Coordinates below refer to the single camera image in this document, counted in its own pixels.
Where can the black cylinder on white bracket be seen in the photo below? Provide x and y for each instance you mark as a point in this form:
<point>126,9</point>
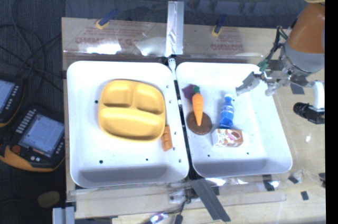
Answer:
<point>318,94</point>

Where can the thin black and white rod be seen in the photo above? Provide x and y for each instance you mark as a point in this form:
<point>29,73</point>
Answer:
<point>180,109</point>

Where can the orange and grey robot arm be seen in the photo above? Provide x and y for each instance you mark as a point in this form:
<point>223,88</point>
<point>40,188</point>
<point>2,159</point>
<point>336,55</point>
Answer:
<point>306,32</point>

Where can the blue plastic bottle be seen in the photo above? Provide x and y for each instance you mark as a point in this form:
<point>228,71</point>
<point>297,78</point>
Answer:
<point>227,112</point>

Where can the white and brown carton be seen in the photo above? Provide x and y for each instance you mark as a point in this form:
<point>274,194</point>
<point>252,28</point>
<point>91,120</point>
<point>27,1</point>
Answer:
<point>227,138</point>

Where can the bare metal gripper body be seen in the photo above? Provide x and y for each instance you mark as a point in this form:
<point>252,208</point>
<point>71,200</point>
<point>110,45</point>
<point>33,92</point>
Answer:
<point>286,77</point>

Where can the brown cardboard board red print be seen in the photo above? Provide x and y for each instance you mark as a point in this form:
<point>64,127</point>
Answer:
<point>298,204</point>

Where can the orange carrot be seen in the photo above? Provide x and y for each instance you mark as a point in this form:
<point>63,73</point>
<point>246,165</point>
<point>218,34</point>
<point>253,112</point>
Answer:
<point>197,108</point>

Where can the white plastic tray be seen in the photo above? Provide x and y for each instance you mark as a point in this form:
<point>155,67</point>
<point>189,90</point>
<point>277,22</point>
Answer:
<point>126,162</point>
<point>258,138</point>

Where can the yellow divided plate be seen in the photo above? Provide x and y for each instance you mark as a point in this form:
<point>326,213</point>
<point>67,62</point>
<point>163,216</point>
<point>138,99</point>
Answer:
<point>132,120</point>

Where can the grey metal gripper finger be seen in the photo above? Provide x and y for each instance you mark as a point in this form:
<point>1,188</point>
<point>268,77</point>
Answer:
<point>248,84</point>
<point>272,88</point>

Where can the orange biscuit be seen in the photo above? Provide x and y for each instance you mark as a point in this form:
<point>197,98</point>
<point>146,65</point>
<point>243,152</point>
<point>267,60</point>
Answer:
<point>167,139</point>

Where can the brown round biscuit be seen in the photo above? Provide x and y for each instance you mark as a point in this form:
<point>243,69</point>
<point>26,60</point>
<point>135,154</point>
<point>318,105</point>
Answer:
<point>204,126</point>

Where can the purple grapes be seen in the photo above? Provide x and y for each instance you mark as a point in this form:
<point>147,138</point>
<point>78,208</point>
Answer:
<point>187,91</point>

